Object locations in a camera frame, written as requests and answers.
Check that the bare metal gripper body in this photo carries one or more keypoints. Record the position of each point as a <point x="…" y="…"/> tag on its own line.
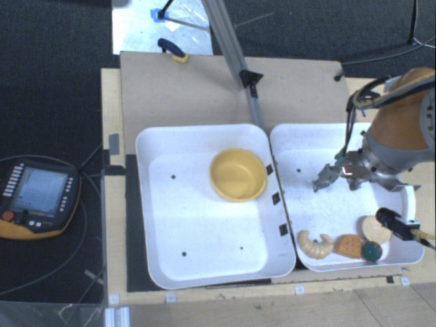
<point x="361" y="165"/>

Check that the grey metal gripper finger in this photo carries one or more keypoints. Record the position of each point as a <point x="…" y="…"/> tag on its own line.
<point x="325" y="179"/>
<point x="357" y="182"/>

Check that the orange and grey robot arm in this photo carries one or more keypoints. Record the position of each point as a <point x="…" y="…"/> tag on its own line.
<point x="398" y="128"/>

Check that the white plastic tray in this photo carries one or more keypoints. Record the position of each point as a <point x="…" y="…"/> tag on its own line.
<point x="327" y="210"/>
<point x="204" y="230"/>

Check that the beige round toy biscuit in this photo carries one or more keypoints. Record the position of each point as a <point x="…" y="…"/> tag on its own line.
<point x="373" y="232"/>

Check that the orange toy waffle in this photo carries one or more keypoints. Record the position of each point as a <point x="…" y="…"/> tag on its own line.
<point x="349" y="246"/>

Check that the beige toy croissant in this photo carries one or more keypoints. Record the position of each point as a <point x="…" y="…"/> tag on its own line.
<point x="315" y="248"/>

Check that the green round toy food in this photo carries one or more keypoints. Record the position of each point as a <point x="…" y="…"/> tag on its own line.
<point x="372" y="251"/>

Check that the yellow bowl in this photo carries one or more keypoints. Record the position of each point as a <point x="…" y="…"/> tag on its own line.
<point x="237" y="175"/>

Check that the brown cardboard board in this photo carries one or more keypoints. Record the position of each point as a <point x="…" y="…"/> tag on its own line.
<point x="190" y="94"/>

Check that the black cylinder on white bracket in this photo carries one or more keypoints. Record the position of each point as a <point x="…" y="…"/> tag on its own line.
<point x="391" y="220"/>

